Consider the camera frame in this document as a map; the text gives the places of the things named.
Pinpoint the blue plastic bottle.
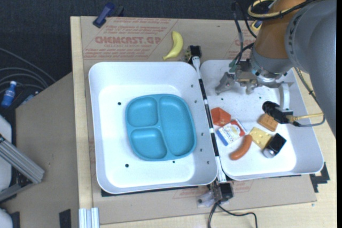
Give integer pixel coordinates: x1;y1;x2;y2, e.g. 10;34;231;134
1;81;18;108

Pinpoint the brown biscuit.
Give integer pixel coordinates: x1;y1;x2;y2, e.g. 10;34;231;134
257;113;279;132

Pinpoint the orange red carton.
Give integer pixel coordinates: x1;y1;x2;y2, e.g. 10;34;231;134
210;107;232;127

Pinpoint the yellow cheese wedge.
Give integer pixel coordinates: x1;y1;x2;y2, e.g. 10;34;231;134
248;127;273;150

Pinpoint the white plastic tray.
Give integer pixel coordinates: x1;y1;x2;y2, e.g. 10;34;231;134
88;61;219;194
199;59;325;181

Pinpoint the black cylinder on white bracket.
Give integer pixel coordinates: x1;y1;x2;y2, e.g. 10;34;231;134
261;82;294;125

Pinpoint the white printed packet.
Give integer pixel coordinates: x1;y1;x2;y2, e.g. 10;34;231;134
215;119;248;146

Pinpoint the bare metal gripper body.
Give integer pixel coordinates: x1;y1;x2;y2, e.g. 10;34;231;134
231;60;284;89

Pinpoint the yellow banana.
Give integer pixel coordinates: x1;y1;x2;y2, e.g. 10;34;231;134
162;30;184;61

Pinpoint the thin black and white rod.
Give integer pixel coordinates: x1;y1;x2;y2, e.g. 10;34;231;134
191;56;227;183

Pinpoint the orange sausage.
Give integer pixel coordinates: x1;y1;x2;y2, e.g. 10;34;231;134
229;134;253;161

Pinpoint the black block with thin wires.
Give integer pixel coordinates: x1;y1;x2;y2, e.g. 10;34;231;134
217;182;235;202
186;45;203;59

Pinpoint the black can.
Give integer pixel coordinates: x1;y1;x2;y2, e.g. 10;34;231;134
262;132;287;159

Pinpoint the brown cardboard board red print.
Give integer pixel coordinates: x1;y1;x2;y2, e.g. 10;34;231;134
80;16;318;225

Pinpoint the blue divided plate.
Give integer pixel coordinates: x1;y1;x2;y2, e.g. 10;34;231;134
125;93;197;162

